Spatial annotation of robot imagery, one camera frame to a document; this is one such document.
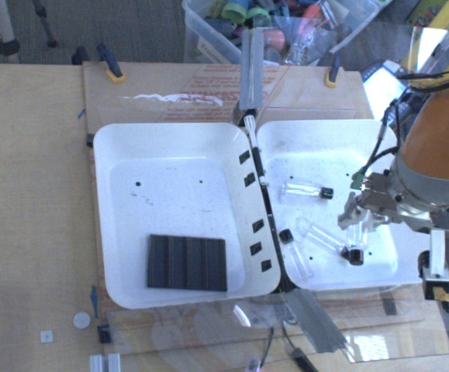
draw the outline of clear plastic tube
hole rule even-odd
[[[315,244],[328,253],[340,254],[344,248],[342,239],[307,218],[296,219],[296,230],[300,236],[305,237],[307,243]]]
[[[309,277],[313,276],[313,272],[309,265],[309,258],[305,247],[298,240],[293,240],[285,244],[285,250],[292,259],[292,263],[289,266],[294,268],[294,271],[290,271],[289,273],[299,283],[306,283]]]
[[[313,276],[312,269],[309,265],[309,257],[302,242],[295,239],[289,229],[282,230],[279,233],[279,238],[283,243],[283,255],[287,263],[288,275],[291,279],[299,284],[306,285],[309,277]]]
[[[283,202],[299,199],[305,199],[307,201],[309,198],[331,199],[333,198],[333,189],[325,188],[320,184],[302,178],[286,181],[281,188],[281,200]]]
[[[350,264],[360,266],[364,264],[364,251],[367,248],[367,230],[364,221],[349,225],[346,229],[347,238],[341,253]]]

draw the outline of gray carpet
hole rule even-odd
[[[399,62],[409,46],[405,19],[419,0],[394,0],[341,50],[342,66],[360,71],[378,59]],[[182,0],[41,0],[57,48],[47,37],[32,0],[7,0],[23,64],[71,64],[80,45],[97,60],[96,46],[107,45],[119,61],[183,61],[185,14]],[[449,62],[449,54],[442,67]],[[0,63],[5,58],[0,55]],[[444,313],[449,332],[449,313]]]

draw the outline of white plastic tray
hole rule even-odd
[[[309,251],[306,262],[313,275],[302,281],[295,275],[291,253],[282,248],[288,275],[301,288],[322,291],[421,282],[417,257],[429,249],[429,236],[413,232],[405,224],[379,226],[370,233],[362,266],[352,266],[338,253],[306,243],[300,234],[302,227],[298,227],[298,222],[308,219],[344,243],[346,233],[338,227],[337,216],[352,191],[351,175],[367,162],[379,127],[375,120],[311,120],[268,122],[258,130],[277,229],[290,229]],[[391,146],[395,146],[395,136],[389,130],[380,151]],[[382,173],[391,161],[388,155],[371,169]],[[305,205],[284,203],[279,198],[280,189],[290,177],[333,188],[334,197]]]
[[[258,180],[243,131],[226,123],[112,124],[95,135],[98,207],[109,295],[149,308],[265,295],[280,278]],[[264,227],[253,232],[254,222]],[[147,287],[150,234],[226,241],[227,292]],[[251,255],[250,247],[261,250]],[[271,268],[263,270],[263,262]]]

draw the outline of white cap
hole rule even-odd
[[[76,328],[85,329],[88,328],[91,320],[92,319],[87,312],[79,312],[74,316],[72,322]]]

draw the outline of tripod leg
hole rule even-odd
[[[10,64],[19,64],[19,43],[14,37],[9,9],[5,0],[0,0],[0,32],[0,54],[4,55]]]
[[[35,13],[40,17],[45,33],[47,34],[47,46],[50,48],[55,48],[57,46],[57,41],[54,39],[52,32],[47,21],[47,11],[45,7],[42,6],[40,0],[33,0],[33,5],[35,6]]]

